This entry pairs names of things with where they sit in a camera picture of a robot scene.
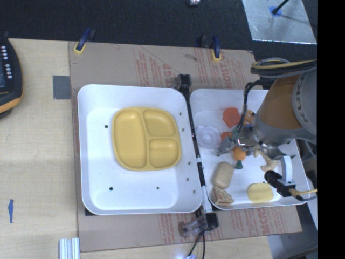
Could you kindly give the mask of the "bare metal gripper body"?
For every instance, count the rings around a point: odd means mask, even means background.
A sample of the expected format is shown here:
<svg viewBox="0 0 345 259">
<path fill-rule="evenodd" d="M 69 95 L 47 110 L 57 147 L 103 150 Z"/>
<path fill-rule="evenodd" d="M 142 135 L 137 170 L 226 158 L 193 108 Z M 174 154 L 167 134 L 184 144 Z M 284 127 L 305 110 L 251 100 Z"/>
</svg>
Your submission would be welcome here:
<svg viewBox="0 0 345 259">
<path fill-rule="evenodd" d="M 270 148 L 264 135 L 256 128 L 243 128 L 238 134 L 236 145 L 245 152 L 267 152 Z"/>
</svg>

